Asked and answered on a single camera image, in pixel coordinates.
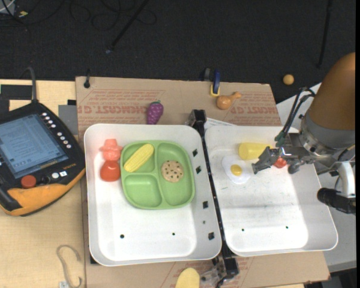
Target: green plate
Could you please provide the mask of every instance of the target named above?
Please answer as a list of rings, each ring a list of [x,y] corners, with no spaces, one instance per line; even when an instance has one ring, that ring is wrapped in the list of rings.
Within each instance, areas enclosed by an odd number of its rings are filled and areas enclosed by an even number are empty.
[[[124,170],[124,163],[144,144],[152,144],[154,154],[137,171]],[[178,182],[166,181],[161,166],[177,161],[184,169]],[[123,147],[120,157],[121,183],[127,200],[142,209],[172,209],[190,203],[195,194],[191,161],[185,149],[175,142],[163,140],[138,141]]]

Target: red emergency stop button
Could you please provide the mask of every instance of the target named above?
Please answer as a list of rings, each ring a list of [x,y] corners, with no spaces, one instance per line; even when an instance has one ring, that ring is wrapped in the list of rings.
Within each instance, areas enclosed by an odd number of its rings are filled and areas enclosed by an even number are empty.
[[[33,175],[25,175],[20,183],[24,189],[30,189],[36,186],[36,178]]]

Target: cardboard box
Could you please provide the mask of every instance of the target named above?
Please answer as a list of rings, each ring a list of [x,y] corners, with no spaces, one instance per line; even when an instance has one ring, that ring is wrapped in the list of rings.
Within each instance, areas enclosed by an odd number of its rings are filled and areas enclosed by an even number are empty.
[[[150,102],[161,100],[164,114],[159,124],[184,124],[193,109],[205,110],[209,118],[236,125],[280,126],[271,87],[258,83],[220,83],[222,95],[239,91],[230,109],[217,108],[209,93],[210,82],[123,79],[92,77],[85,88],[85,77],[76,78],[79,142],[93,124],[145,124]],[[210,260],[164,262],[144,265],[105,267],[93,264],[88,247],[88,206],[86,181],[82,180],[83,223],[87,287],[175,287],[182,270],[192,267],[202,274],[213,267]],[[267,287],[324,281],[329,271],[323,253],[304,252],[237,257],[240,273],[224,287]]]

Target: orange ball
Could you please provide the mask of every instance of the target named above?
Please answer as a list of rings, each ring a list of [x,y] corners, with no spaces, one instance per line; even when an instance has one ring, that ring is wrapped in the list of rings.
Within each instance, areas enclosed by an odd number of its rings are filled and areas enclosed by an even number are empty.
[[[295,78],[291,74],[287,74],[283,77],[283,82],[286,85],[291,85],[293,82],[295,82]]]

